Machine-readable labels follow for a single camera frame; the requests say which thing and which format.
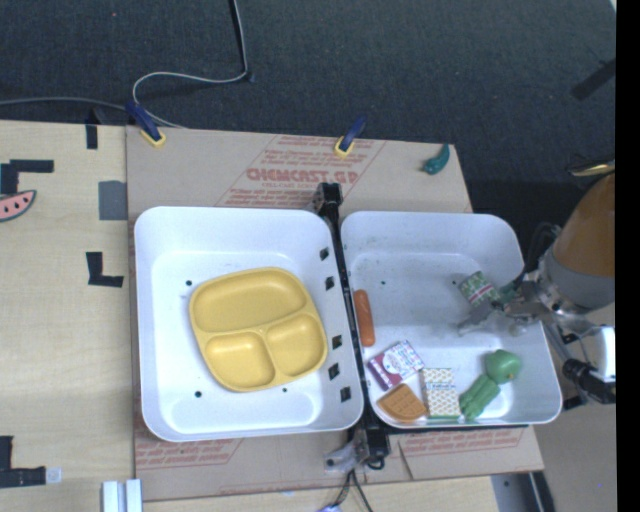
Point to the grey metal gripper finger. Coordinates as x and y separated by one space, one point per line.
475 319
516 329

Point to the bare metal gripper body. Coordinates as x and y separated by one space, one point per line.
531 302

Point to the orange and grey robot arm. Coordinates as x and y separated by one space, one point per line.
587 240

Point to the green white red can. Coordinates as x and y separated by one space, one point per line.
479 289

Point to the white plastic tray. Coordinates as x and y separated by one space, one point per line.
420 280
170 320

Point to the green ribbed toy vegetable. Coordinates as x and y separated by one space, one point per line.
477 397

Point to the yellow patterned white carton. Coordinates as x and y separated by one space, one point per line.
441 395

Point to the maroon and white carton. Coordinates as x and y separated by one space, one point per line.
395 364

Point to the orange sausage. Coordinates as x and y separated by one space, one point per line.
364 317

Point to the orange waffle biscuit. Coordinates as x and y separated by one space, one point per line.
401 405

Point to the thin black and white rod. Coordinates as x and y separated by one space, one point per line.
345 280

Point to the yellow divided plate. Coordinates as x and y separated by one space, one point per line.
250 305

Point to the brown cardboard board red print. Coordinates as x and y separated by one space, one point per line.
210 165

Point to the pink watermelon slice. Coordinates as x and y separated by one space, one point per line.
15 205

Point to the black cylinder on white bracket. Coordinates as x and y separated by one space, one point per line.
592 382

